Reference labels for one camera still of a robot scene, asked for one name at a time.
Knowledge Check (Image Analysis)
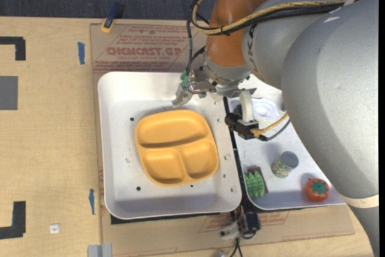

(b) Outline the thin black rod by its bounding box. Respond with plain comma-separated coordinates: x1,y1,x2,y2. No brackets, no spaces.
223,95,251,215

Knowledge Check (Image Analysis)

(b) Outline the orange toy tomato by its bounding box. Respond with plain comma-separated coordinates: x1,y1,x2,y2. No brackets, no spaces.
304,178,331,203

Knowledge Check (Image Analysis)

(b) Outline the green and white can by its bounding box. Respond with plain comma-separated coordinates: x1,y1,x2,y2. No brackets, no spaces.
271,150,300,179

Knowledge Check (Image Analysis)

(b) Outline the brown cardboard board, red print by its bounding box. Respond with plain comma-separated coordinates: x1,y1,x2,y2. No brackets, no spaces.
90,23,356,257

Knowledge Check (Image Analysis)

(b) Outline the black block with thin wires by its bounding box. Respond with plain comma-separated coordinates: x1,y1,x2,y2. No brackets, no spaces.
243,211,262,233

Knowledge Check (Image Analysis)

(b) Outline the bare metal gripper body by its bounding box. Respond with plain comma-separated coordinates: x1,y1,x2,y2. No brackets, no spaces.
188,66,257,99

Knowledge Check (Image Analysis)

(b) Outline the white moulded plastic piece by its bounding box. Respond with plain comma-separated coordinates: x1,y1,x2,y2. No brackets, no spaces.
251,98,281,122

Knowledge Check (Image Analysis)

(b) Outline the orange divided plate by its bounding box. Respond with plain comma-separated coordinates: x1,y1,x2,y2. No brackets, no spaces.
134,109,220,188

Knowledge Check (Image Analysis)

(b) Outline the white plastic tray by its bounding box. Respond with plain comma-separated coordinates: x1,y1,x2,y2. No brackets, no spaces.
224,75,347,211
97,70,243,220

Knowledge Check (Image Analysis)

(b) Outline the green ridged toy food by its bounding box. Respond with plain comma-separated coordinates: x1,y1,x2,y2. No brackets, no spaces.
243,166,270,199

